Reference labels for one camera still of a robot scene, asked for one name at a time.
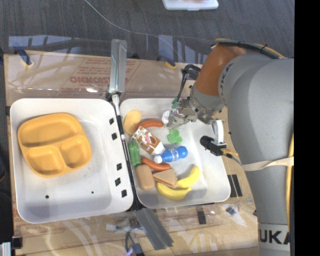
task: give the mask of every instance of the orange plate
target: orange plate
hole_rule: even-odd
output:
[[[51,178],[89,163],[92,150],[79,121],[69,113],[53,113],[25,121],[18,129],[24,159],[38,176]]]

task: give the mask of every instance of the blue plastic bottle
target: blue plastic bottle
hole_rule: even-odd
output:
[[[188,150],[185,146],[167,149],[163,154],[158,154],[154,157],[154,161],[160,164],[162,161],[172,162],[178,159],[185,158],[188,155]]]

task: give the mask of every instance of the green toy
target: green toy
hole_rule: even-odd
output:
[[[183,141],[178,130],[170,130],[170,134],[167,136],[167,138],[172,144],[179,144]]]
[[[138,144],[131,140],[128,143],[130,161],[132,166],[137,166],[141,164],[141,157],[140,157],[140,148]]]

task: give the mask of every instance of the toy banana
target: toy banana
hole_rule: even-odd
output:
[[[186,189],[172,189],[160,182],[156,184],[156,188],[159,191],[161,195],[168,199],[172,200],[181,200],[186,197],[189,191],[191,191],[191,188],[188,187]]]
[[[200,176],[200,169],[197,165],[195,165],[192,168],[188,177],[185,177],[185,178],[178,180],[176,184],[180,188],[188,188],[199,179],[199,176]]]

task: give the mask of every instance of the dark floor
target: dark floor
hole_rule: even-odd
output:
[[[128,58],[202,64],[216,38],[267,44],[294,57],[294,0],[219,0],[215,10],[166,10],[161,0],[2,0],[0,47],[109,56],[112,39]],[[9,168],[5,78],[0,66],[0,156]],[[0,183],[0,244],[13,235],[10,175]]]

